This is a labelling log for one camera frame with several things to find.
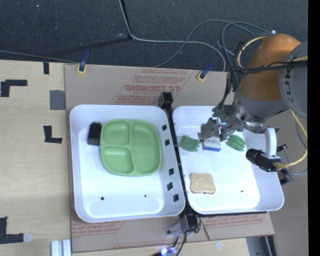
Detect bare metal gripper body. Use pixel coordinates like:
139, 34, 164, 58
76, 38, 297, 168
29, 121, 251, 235
218, 104, 266, 133

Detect green pea pods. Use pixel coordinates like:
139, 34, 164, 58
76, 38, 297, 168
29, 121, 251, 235
179, 135, 202, 153
225, 133, 247, 152

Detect blue and orange carton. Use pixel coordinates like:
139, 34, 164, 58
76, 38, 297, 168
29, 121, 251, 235
201, 135, 223, 153

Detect thin black rod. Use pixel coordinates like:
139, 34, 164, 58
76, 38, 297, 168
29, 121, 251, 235
164, 106, 191, 216

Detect white plastic tray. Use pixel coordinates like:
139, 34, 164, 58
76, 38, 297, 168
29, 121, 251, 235
69, 104, 186, 224
172, 105, 285, 216

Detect tan toast slice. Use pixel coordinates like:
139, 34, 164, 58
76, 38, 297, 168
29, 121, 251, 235
188, 172, 217, 195

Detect green divided plate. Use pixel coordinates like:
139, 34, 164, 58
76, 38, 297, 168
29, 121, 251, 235
99, 119, 163, 177

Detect brown cardboard board, red print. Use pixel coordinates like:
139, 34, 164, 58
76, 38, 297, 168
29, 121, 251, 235
63, 63, 276, 253

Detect small black can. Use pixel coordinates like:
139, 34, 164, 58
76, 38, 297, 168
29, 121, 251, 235
86, 121, 103, 146

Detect black cylinder on white bracket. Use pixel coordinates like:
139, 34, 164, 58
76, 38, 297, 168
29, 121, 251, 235
245, 126, 283, 173

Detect black block with thin wires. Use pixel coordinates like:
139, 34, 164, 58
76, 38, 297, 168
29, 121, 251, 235
158, 91, 174, 110
183, 213, 201, 232

